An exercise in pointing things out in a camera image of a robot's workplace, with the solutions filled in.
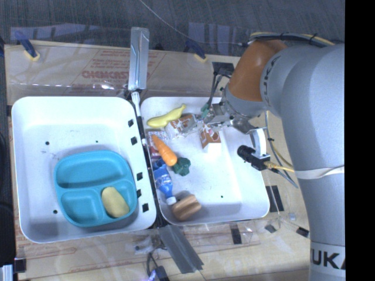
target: blue bottle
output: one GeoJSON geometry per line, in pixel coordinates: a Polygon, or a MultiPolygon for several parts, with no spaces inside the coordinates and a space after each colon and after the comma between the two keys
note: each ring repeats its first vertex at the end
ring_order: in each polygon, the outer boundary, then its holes
{"type": "Polygon", "coordinates": [[[173,184],[171,176],[166,169],[164,160],[160,158],[154,162],[152,165],[152,170],[154,171],[156,188],[164,193],[167,205],[176,203],[176,197],[172,194],[173,184]]]}

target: blue divided plate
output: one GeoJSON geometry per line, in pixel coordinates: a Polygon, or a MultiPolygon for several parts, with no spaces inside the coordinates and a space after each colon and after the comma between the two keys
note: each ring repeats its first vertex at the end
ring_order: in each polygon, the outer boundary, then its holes
{"type": "Polygon", "coordinates": [[[67,156],[54,168],[54,186],[66,219],[79,227],[94,227],[129,217],[136,209],[137,188],[127,161],[110,150],[67,156]],[[101,200],[106,187],[115,187],[129,206],[122,217],[110,217],[101,200]]]}

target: bottle cap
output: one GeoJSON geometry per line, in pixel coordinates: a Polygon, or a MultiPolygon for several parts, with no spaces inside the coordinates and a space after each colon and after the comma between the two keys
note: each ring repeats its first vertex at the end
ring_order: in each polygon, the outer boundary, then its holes
{"type": "Polygon", "coordinates": [[[167,205],[173,205],[176,202],[177,202],[176,197],[173,197],[173,196],[166,199],[167,205]]]}

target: dark gray carpet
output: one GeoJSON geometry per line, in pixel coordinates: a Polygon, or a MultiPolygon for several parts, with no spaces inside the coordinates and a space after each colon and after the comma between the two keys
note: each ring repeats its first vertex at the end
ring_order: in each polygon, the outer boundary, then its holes
{"type": "MultiPolygon", "coordinates": [[[[250,33],[295,32],[345,40],[345,0],[0,0],[0,36],[128,47],[133,26],[150,30],[150,48],[183,51],[187,37],[209,54],[240,56],[250,33]]],[[[5,72],[0,61],[0,131],[7,137],[5,72]]],[[[14,257],[9,159],[0,184],[0,266],[14,257]]]]}

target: orange carrot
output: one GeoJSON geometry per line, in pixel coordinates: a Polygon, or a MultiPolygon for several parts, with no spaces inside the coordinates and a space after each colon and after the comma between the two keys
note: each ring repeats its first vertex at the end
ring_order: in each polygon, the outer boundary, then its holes
{"type": "Polygon", "coordinates": [[[160,156],[167,166],[174,166],[177,163],[177,156],[161,139],[155,134],[152,135],[152,140],[159,151],[160,156]]]}

